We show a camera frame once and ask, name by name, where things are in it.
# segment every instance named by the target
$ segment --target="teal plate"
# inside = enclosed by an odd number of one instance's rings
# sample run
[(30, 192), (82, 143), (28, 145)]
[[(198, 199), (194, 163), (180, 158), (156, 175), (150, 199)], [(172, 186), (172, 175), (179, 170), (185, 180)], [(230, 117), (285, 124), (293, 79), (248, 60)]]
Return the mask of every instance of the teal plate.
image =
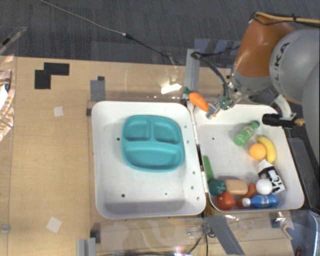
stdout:
[(121, 150), (128, 166), (148, 172), (173, 171), (185, 155), (178, 124), (157, 115), (129, 117), (122, 128)]

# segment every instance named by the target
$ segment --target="wooden table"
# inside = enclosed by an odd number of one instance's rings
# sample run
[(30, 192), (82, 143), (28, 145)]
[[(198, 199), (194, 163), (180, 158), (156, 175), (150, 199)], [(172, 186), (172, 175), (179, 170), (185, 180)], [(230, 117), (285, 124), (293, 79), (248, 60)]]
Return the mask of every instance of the wooden table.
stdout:
[[(51, 89), (35, 89), (35, 70), (43, 70), (44, 62), (70, 64), (69, 76), (53, 75)], [(161, 97), (156, 77), (176, 72), (183, 78), (185, 69), (165, 65), (18, 58), (9, 201), (9, 256), (73, 256), (76, 255), (77, 239), (89, 238), (91, 204), (86, 110), (91, 98), (90, 80), (104, 76), (108, 97), (147, 99), (156, 95)], [(201, 68), (200, 92), (209, 97), (220, 93), (221, 88), (213, 87), (213, 81), (219, 84), (212, 71)], [(63, 116), (55, 117), (56, 107), (63, 108)], [(62, 222), (57, 233), (46, 228), (51, 217)], [(272, 254), (283, 251), (281, 255), (292, 255), (287, 237), (281, 230), (268, 227), (267, 222), (262, 227), (268, 233), (265, 241), (254, 239), (257, 237), (254, 228), (248, 228), (241, 235), (243, 239), (240, 244), (245, 252), (257, 255), (252, 248), (255, 245), (262, 252), (265, 250)], [(171, 226), (163, 229), (162, 236), (172, 234)], [(141, 244), (141, 239), (146, 239), (144, 231), (145, 234), (150, 233), (147, 228), (135, 226), (136, 233), (132, 234), (140, 234), (136, 237), (137, 243)], [(211, 239), (211, 252), (224, 255), (217, 239)], [(133, 241), (119, 241), (119, 246), (130, 247)], [(117, 247), (108, 243), (104, 248), (106, 251), (108, 246)], [(205, 255), (205, 245), (203, 242), (201, 244), (197, 248), (199, 254), (194, 251), (195, 255)]]

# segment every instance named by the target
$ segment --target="white ball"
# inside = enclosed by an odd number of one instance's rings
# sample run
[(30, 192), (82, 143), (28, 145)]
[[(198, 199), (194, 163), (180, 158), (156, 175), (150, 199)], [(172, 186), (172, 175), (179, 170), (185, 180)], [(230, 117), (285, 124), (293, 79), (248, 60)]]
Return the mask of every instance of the white ball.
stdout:
[(269, 195), (272, 191), (272, 184), (266, 178), (259, 179), (255, 185), (256, 191), (261, 195)]

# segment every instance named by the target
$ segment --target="red tomato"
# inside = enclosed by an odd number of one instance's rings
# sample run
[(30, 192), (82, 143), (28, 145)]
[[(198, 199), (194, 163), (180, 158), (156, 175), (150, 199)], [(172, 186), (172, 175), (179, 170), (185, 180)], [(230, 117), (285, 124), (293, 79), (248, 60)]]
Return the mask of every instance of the red tomato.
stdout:
[(230, 210), (235, 204), (236, 200), (228, 191), (216, 197), (216, 204), (220, 210)]

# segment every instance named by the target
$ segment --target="yellow cable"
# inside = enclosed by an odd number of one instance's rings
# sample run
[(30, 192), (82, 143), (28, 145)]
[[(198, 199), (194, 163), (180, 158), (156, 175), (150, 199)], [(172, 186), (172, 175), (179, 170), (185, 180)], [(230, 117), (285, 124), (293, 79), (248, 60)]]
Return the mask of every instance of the yellow cable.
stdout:
[(263, 17), (266, 17), (268, 19), (277, 20), (277, 21), (284, 21), (284, 22), (301, 22), (301, 23), (312, 23), (312, 24), (320, 25), (320, 20), (319, 19), (300, 18), (300, 17), (297, 17), (296, 19), (294, 19), (293, 17), (276, 16), (276, 15), (267, 14), (267, 13), (264, 13), (264, 12), (261, 12), (261, 11), (255, 12), (254, 16), (255, 17), (263, 16)]

